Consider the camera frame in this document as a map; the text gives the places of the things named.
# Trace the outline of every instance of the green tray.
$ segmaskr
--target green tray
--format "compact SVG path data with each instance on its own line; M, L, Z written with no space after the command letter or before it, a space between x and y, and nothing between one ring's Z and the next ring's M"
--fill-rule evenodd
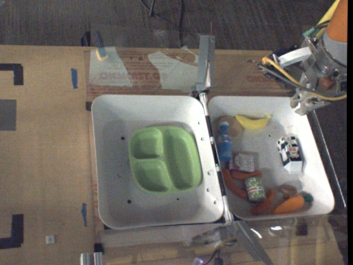
M180 193L201 182L201 165L194 138L176 126L140 129L129 141L132 176L150 193Z

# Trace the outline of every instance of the soda can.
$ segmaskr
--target soda can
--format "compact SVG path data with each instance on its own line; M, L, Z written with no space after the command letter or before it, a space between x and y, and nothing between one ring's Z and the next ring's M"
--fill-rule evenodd
M262 202L266 199L265 188L261 178L253 177L245 180L250 202Z

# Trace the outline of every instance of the orange carrot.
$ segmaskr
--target orange carrot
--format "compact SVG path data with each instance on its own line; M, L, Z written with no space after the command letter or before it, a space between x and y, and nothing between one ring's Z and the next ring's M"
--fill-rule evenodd
M240 187L237 186L235 181L233 181L231 174L229 173L229 170L223 169L222 174L224 178L224 183L226 184L227 188L229 188L230 191L234 193L237 197L240 197L242 199L247 199L248 193L244 189L241 189Z
M279 206L277 206L273 211L272 214L285 214L285 213L292 213L301 207L304 206L305 200L302 196L296 195L291 197L284 202L282 202Z
M252 207L252 214L261 215L262 213L264 213L274 202L275 196L276 196L276 191L270 188L266 192L266 200Z
M231 176L236 181L245 182L248 178L258 177L261 178L263 176L261 171L255 171L253 173L243 173L236 170L231 170Z

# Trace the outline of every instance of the yellow banana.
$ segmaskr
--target yellow banana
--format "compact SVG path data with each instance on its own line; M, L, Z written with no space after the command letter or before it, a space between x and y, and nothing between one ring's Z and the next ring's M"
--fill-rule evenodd
M236 119L242 125L243 128L248 130L258 130L266 127L269 119L271 119L271 115L267 115L261 119L249 119L245 116L236 115Z

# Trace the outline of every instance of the yellow cable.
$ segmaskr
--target yellow cable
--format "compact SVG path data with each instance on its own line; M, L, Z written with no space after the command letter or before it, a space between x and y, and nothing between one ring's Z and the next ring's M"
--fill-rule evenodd
M332 6L329 8L329 10L324 14L324 16L321 18L321 20L318 22L318 24L323 23L327 20L331 20L333 13L336 11L337 5L340 2L340 0L336 0ZM325 29L321 29L317 34L316 38L320 38L323 33L325 32Z
M285 69L283 69L280 65L278 65L274 60L268 58L267 56L263 57L262 59L262 63L263 65L272 65L276 68L276 70L280 71L286 78L288 78L290 81L294 82L295 84L302 86L300 82L298 82L295 78L293 78ZM347 94L343 95L343 96L338 96L338 97L326 97L326 96L322 96L320 94L316 94L313 92L309 92L310 94L324 99L324 100L328 100L328 101L337 101L337 100L342 100L347 98Z

